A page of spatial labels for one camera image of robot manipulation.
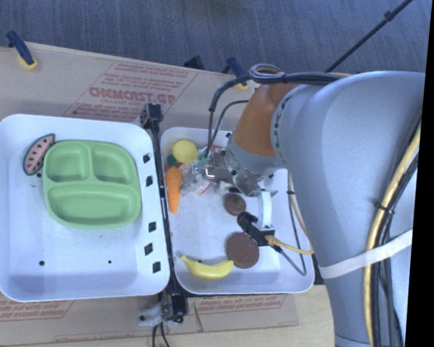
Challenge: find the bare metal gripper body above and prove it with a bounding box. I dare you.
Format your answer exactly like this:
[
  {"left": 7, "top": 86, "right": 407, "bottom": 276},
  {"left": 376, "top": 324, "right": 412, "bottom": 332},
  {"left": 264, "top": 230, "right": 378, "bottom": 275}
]
[{"left": 189, "top": 147, "right": 281, "bottom": 200}]

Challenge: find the clear packet with orange print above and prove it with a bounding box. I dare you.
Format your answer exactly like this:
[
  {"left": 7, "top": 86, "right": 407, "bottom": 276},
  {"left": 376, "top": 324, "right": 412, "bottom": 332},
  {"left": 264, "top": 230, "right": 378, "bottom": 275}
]
[{"left": 180, "top": 173, "right": 213, "bottom": 198}]

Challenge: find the small brown swirl biscuit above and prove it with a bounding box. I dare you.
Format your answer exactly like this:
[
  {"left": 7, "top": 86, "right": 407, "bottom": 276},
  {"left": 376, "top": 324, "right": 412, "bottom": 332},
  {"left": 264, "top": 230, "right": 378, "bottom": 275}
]
[{"left": 223, "top": 193, "right": 248, "bottom": 218}]

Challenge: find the yellow lemon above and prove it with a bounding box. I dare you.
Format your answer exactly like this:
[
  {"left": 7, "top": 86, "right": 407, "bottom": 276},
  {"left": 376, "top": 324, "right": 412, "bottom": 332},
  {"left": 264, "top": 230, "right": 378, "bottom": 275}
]
[{"left": 169, "top": 138, "right": 201, "bottom": 165}]

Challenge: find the orange carrot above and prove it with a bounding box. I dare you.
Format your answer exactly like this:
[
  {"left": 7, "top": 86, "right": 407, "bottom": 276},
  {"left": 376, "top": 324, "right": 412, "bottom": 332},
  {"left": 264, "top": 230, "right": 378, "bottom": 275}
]
[{"left": 162, "top": 154, "right": 186, "bottom": 216}]

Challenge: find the white plastic tray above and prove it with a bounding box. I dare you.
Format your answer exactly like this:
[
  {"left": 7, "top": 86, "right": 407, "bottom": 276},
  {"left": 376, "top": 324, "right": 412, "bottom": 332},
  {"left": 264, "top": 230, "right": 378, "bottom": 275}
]
[
  {"left": 148, "top": 124, "right": 327, "bottom": 304},
  {"left": 0, "top": 111, "right": 183, "bottom": 314}
]

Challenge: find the thin black and white rod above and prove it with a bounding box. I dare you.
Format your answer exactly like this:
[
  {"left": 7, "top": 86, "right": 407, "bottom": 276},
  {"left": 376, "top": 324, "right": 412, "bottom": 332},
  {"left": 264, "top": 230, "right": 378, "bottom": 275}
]
[{"left": 136, "top": 121, "right": 192, "bottom": 298}]

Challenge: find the large round brown biscuit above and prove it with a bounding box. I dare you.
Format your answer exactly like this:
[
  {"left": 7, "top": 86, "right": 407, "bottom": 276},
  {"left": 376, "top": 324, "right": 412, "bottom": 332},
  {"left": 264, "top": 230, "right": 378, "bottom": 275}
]
[{"left": 223, "top": 231, "right": 262, "bottom": 271}]

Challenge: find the yellow banana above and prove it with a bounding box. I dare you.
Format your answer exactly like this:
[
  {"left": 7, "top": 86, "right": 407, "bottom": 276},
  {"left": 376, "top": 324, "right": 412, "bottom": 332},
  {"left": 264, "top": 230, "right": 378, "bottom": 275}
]
[{"left": 178, "top": 254, "right": 236, "bottom": 283}]

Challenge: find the green divided plate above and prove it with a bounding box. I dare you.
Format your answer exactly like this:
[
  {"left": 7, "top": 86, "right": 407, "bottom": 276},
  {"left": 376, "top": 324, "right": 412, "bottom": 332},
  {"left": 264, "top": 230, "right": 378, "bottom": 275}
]
[{"left": 38, "top": 137, "right": 148, "bottom": 234}]

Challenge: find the brown cardboard board red print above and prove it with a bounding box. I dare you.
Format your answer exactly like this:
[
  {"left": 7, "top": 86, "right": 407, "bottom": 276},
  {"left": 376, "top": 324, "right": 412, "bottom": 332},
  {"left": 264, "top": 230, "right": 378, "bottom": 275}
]
[{"left": 0, "top": 39, "right": 321, "bottom": 347}]

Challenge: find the pink watermelon slice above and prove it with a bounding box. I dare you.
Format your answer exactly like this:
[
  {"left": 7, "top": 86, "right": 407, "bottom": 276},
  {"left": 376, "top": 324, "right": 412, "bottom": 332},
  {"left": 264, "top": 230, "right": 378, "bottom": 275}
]
[{"left": 21, "top": 131, "right": 57, "bottom": 178}]

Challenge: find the black cylinder on white bracket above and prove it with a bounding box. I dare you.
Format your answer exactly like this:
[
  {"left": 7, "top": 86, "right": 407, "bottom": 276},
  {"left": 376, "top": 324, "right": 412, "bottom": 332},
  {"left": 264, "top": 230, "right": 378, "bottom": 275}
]
[{"left": 234, "top": 187, "right": 279, "bottom": 248}]

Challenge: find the black block with thin wires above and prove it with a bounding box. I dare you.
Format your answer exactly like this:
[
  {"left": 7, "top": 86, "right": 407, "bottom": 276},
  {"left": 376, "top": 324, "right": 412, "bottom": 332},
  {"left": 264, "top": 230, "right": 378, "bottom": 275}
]
[
  {"left": 139, "top": 101, "right": 165, "bottom": 130},
  {"left": 157, "top": 290, "right": 190, "bottom": 324}
]

